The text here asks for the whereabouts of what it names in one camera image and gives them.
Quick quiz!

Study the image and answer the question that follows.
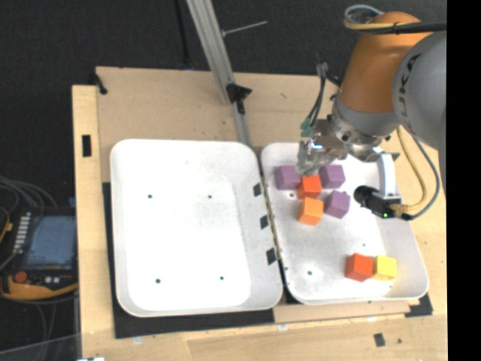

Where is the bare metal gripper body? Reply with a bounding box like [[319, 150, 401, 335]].
[[310, 118, 383, 162]]

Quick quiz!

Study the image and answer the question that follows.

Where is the purple cube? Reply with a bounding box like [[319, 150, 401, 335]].
[[323, 190, 352, 219], [274, 165, 302, 191], [319, 164, 346, 190]]

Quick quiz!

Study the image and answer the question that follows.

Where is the red cube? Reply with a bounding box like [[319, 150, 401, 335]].
[[344, 253, 374, 283], [297, 174, 323, 200]]

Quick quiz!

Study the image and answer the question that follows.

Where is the orange cube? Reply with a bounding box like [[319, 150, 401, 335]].
[[297, 196, 325, 226]]

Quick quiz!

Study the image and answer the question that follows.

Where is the white plastic tray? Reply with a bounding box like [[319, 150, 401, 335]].
[[259, 141, 430, 306], [109, 138, 284, 318]]

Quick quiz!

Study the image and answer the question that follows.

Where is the yellow cube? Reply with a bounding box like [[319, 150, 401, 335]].
[[371, 254, 398, 282]]

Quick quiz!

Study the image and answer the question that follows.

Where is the pale wood board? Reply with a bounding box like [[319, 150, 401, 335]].
[[95, 65, 447, 325]]

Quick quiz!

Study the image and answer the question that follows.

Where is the black cylinder on white bracket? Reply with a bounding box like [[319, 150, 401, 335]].
[[352, 152, 403, 220]]

